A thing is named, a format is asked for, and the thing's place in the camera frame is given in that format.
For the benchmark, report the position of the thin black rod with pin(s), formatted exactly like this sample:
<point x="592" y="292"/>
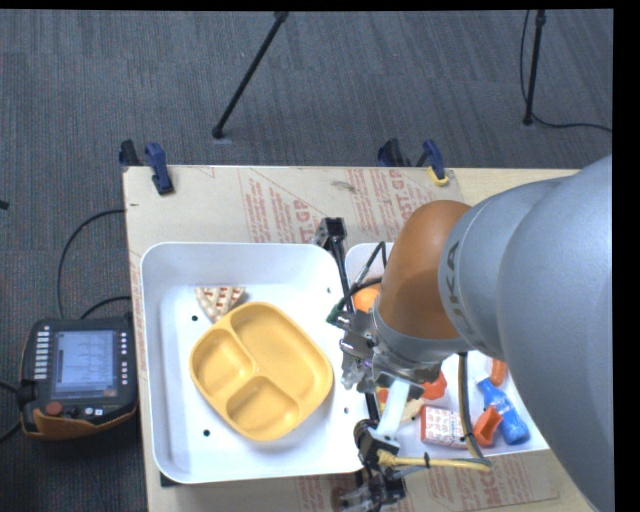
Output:
<point x="341" y="270"/>

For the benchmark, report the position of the blue bottle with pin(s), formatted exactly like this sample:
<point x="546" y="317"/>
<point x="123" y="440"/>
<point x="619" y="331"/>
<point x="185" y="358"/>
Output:
<point x="505" y="412"/>

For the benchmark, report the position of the yellow divided plate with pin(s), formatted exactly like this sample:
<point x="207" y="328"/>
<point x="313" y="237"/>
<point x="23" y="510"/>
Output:
<point x="260" y="370"/>

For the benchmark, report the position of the black cylinder on white bracket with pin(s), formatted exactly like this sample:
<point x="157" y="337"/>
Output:
<point x="391" y="415"/>

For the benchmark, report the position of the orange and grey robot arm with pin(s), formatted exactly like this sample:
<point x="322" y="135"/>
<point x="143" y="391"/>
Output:
<point x="530" y="280"/>

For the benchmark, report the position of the beige pizza slice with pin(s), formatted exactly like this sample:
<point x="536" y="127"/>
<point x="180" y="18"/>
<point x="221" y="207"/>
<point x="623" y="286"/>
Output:
<point x="217" y="300"/>

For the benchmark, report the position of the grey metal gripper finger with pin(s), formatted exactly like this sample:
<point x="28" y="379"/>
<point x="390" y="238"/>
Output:
<point x="368" y="384"/>
<point x="350" y="374"/>

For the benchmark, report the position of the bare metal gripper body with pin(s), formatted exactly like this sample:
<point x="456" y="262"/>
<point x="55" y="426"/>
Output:
<point x="361" y="339"/>

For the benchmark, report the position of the orange round fruit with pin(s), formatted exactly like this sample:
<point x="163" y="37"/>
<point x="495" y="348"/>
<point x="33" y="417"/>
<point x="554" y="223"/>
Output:
<point x="366" y="300"/>

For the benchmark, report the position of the red and white carton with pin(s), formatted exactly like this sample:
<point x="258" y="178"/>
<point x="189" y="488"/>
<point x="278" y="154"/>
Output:
<point x="442" y="427"/>

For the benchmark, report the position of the black tripod leg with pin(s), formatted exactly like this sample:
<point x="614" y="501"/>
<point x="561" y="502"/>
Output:
<point x="534" y="65"/>
<point x="250" y="75"/>

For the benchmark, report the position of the white plastic tray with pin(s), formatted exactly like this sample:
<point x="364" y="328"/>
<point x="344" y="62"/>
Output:
<point x="500" y="450"/>
<point x="280" y="270"/>

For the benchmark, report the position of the orange sausage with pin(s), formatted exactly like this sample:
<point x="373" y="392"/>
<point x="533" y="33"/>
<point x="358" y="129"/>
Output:
<point x="498" y="372"/>

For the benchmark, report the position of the brown cardboard board red print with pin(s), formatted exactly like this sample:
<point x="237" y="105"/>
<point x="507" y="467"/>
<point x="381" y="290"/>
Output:
<point x="260" y="205"/>

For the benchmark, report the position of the orange cup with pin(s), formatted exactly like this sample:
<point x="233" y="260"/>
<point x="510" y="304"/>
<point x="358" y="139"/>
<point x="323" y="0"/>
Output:
<point x="486" y="427"/>

